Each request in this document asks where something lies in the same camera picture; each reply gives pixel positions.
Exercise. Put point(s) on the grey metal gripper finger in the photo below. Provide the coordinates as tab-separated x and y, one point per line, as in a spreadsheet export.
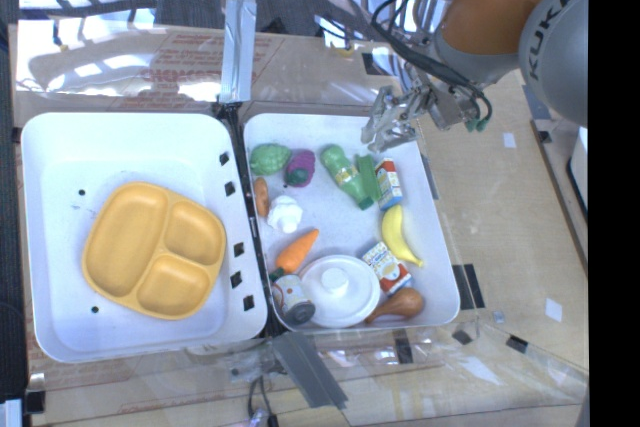
382	107
397	132

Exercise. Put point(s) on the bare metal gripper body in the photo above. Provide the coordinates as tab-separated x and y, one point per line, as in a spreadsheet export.
447	107

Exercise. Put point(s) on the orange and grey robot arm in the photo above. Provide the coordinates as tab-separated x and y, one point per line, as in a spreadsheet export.
550	45

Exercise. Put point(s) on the red white and blue carton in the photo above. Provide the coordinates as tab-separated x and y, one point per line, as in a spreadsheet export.
389	185

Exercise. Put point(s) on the green plastic bottle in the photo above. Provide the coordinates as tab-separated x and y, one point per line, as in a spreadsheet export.
345	175

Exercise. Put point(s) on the yellow banana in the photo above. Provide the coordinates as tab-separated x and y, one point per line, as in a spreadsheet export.
394	232

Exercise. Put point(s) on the purple and green toy vegetable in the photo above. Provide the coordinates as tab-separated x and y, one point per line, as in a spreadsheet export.
301	167

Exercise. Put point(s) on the white plastic tray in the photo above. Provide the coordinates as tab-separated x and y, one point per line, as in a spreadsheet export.
65	140
340	225

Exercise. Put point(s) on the green toy artichoke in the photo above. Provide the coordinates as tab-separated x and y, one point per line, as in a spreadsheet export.
269	159

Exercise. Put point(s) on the white toy garlic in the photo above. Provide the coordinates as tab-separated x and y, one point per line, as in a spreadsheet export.
285	214

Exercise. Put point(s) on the brown toy bread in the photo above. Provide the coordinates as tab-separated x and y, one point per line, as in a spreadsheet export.
261	197

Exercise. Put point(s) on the orange carrot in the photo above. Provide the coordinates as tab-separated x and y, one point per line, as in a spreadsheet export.
297	251

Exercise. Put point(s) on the white bowl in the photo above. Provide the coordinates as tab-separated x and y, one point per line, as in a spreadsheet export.
340	290

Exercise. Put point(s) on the small white can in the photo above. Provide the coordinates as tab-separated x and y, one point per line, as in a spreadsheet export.
294	297

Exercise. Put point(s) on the yellow divided plate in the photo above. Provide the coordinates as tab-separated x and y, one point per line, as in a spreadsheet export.
130	240

